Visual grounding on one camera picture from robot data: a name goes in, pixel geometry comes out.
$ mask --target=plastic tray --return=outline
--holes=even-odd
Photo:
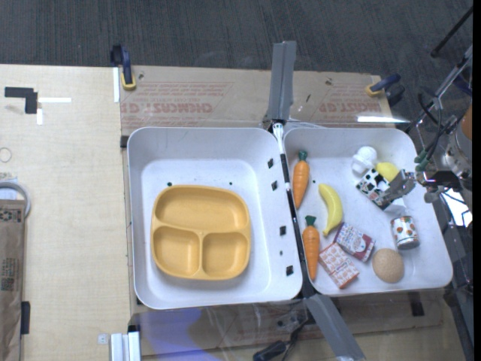
[[[391,162],[398,168],[414,171],[414,158],[417,155],[414,144],[409,136],[397,129],[299,128],[285,135],[284,146],[291,173],[298,161],[298,151],[302,149],[308,152],[310,185],[298,209],[301,231],[306,226],[307,215],[317,217],[316,227],[319,231],[324,229],[328,212],[319,195],[318,185],[327,183],[336,189],[341,198],[343,221],[376,240],[367,262],[352,257],[360,275],[345,289],[339,289],[321,265],[313,281],[314,287],[326,295],[346,296],[446,286],[452,279],[452,263],[434,208],[425,203],[426,190],[419,184],[403,200],[414,219],[421,244],[413,249],[399,250],[404,259],[405,273],[396,284],[381,281],[374,274],[371,260],[375,251],[381,247],[395,250],[395,243],[390,230],[393,215],[382,211],[355,188],[361,177],[351,169],[352,156],[366,145],[377,150],[379,162]],[[331,232],[325,238],[321,233],[321,247],[332,243],[334,236],[335,233]]]
[[[157,266],[175,277],[225,280],[249,262],[249,210],[230,190],[168,187],[154,203],[150,232]]]
[[[263,129],[147,127],[128,146],[134,288],[153,309],[294,298],[302,275],[276,139]],[[169,185],[201,185],[238,194],[251,221],[250,259],[223,281],[166,274],[150,243],[152,210]]]

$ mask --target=yellow clamp pad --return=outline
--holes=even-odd
[[[132,82],[130,84],[126,83],[126,77],[124,76],[123,72],[120,75],[120,81],[122,82],[123,89],[127,91],[132,91],[137,86],[137,84],[135,83],[135,76],[133,74],[132,74]]]
[[[373,98],[374,96],[377,96],[379,95],[383,90],[380,89],[379,91],[371,91],[371,87],[376,84],[376,83],[372,83],[372,84],[369,84],[368,86],[366,86],[365,88],[365,92],[371,97]]]

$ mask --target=toy carrot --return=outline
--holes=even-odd
[[[299,162],[294,166],[294,174],[292,176],[292,195],[294,196],[294,205],[299,208],[304,194],[306,193],[307,183],[309,182],[309,164],[306,162],[307,152],[299,151]]]
[[[311,280],[317,275],[317,260],[319,257],[320,237],[319,231],[314,227],[316,217],[306,216],[307,226],[302,232],[302,241],[304,242],[304,252],[306,253],[307,269]]]

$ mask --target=brown paper bag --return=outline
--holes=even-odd
[[[0,360],[20,359],[25,201],[0,199]]]

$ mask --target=brown ball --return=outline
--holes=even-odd
[[[379,249],[373,255],[374,273],[384,282],[395,284],[404,276],[403,257],[392,249]]]

